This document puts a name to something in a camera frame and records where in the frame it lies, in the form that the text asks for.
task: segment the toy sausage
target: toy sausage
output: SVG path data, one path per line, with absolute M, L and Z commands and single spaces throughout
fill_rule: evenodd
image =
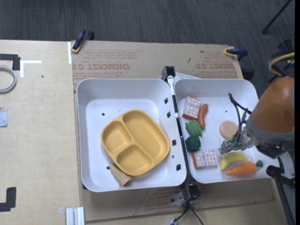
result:
M 198 112 L 197 122 L 199 123 L 199 125 L 202 129 L 205 128 L 204 116 L 205 116 L 207 110 L 208 110 L 208 105 L 205 103 L 200 107 L 199 112 Z

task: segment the metal ring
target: metal ring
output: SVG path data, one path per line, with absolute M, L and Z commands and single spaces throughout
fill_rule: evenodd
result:
M 17 83 L 17 77 L 15 76 L 14 71 L 7 68 L 7 67 L 0 66 L 0 71 L 6 71 L 6 72 L 10 73 L 12 75 L 13 79 L 14 79 L 13 83 L 8 88 L 0 89 L 0 94 L 1 93 L 8 93 L 15 87 L 15 84 Z

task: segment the cardboard sheet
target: cardboard sheet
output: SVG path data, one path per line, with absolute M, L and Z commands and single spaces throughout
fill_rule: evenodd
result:
M 85 41 L 72 54 L 74 91 L 86 78 L 158 78 L 165 66 L 199 78 L 243 78 L 237 57 L 223 55 L 227 45 L 155 44 Z M 75 104 L 77 152 L 80 154 L 77 104 Z M 80 205 L 86 221 L 182 211 L 170 205 L 178 187 L 93 193 L 84 189 L 78 156 Z M 270 179 L 215 184 L 198 183 L 201 196 L 194 209 L 272 201 Z

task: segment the yellow banana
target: yellow banana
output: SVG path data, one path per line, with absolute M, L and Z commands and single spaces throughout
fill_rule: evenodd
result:
M 237 160 L 246 160 L 246 161 L 250 161 L 251 159 L 247 158 L 242 152 L 240 151 L 236 151 L 236 152 L 230 152 L 230 153 L 226 153 L 220 162 L 220 168 L 222 170 L 224 170 L 225 168 L 227 168 L 233 161 L 237 161 Z

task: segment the blue and yellow clamp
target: blue and yellow clamp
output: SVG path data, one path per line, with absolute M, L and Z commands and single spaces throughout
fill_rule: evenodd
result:
M 243 57 L 248 56 L 248 51 L 244 49 L 238 49 L 238 48 L 233 48 L 233 49 L 225 48 L 223 50 L 223 54 L 227 57 L 233 57 L 234 55 L 238 55 L 238 60 L 240 61 Z
M 81 42 L 83 40 L 83 37 L 85 36 L 86 29 L 82 29 L 81 32 L 79 33 L 76 41 L 73 43 L 71 47 L 71 52 L 72 53 L 78 53 L 80 48 L 81 48 Z

